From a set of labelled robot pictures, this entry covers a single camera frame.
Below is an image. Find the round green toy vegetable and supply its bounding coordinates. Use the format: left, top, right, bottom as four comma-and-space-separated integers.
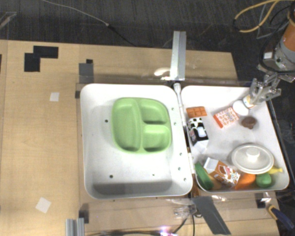
255, 172, 272, 189

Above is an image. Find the thin black and white rod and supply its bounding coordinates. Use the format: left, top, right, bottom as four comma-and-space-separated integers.
173, 82, 195, 181

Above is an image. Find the green divided plate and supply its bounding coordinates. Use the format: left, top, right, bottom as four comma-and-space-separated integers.
111, 97, 174, 153

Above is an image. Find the small orange and white carton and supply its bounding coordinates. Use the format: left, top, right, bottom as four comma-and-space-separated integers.
212, 107, 240, 129

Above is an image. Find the brown doughnut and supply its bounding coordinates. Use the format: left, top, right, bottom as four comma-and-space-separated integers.
240, 116, 258, 130

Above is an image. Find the orange biscuit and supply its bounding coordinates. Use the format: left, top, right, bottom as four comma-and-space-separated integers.
186, 106, 208, 118

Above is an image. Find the orange carrot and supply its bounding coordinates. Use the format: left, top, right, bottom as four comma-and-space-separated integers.
234, 173, 257, 190

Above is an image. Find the white plastic tray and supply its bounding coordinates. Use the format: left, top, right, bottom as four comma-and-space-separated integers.
80, 83, 194, 200
180, 85, 291, 194

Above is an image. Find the large orange and white carton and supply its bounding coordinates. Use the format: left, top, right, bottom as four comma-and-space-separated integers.
203, 157, 241, 188

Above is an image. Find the yellow banana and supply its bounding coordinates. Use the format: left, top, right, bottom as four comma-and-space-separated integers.
267, 166, 284, 176

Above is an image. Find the long green toy vegetable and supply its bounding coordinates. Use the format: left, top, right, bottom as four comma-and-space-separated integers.
194, 162, 215, 191

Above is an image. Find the small white-capped bottle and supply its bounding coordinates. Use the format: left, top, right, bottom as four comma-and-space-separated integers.
232, 94, 256, 117

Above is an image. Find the white pot with lid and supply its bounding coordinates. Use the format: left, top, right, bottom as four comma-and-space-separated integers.
230, 143, 275, 176

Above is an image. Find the black and white milk carton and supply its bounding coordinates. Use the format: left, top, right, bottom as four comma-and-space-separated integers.
186, 117, 210, 155

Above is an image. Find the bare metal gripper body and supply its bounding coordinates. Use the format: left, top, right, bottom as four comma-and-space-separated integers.
262, 57, 295, 84

